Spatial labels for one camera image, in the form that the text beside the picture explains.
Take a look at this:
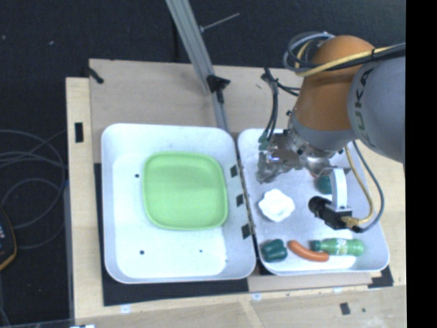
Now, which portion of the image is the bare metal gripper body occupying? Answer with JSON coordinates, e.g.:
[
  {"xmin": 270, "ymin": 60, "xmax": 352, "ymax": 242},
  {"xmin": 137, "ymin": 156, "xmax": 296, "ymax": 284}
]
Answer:
[{"xmin": 271, "ymin": 133, "xmax": 334, "ymax": 179}]

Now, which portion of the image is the dark green round toy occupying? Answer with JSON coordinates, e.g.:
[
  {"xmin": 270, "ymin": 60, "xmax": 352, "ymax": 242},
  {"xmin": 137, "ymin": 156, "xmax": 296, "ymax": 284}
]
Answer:
[{"xmin": 317, "ymin": 175, "xmax": 333, "ymax": 195}]

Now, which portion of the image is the white plastic tray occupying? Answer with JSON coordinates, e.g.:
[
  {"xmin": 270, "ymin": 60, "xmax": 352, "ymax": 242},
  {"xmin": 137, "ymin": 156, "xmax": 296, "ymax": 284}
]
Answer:
[
  {"xmin": 237, "ymin": 128, "xmax": 391, "ymax": 276},
  {"xmin": 100, "ymin": 123, "xmax": 257, "ymax": 284}
]

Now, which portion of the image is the green toy pepper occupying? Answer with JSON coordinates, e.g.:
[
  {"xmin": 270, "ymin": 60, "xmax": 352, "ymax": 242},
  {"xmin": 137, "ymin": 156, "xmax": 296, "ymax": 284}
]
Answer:
[{"xmin": 262, "ymin": 238, "xmax": 287, "ymax": 263}]

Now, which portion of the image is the green divided plate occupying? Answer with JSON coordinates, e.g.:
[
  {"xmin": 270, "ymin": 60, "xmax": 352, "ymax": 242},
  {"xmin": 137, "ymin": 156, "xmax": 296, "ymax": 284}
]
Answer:
[{"xmin": 142, "ymin": 151, "xmax": 229, "ymax": 232}]

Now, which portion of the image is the orange toy sausage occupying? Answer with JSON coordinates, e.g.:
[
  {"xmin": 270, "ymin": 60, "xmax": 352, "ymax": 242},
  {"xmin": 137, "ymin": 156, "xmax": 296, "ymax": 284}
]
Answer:
[{"xmin": 288, "ymin": 240, "xmax": 330, "ymax": 263}]

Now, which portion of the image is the green plastic bottle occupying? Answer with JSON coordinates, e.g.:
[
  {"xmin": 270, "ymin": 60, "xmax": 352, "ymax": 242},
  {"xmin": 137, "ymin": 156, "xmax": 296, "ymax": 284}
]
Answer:
[{"xmin": 309, "ymin": 238, "xmax": 365, "ymax": 258}]

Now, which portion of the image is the pale wood board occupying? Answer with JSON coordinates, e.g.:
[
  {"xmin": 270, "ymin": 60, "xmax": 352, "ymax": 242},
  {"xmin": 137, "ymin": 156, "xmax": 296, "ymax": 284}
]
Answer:
[{"xmin": 88, "ymin": 59, "xmax": 376, "ymax": 292}]

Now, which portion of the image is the black cylinder on white bracket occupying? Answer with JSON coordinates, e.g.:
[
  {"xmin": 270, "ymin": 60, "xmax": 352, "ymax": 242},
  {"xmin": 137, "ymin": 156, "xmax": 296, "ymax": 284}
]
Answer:
[{"xmin": 308, "ymin": 168, "xmax": 354, "ymax": 231}]

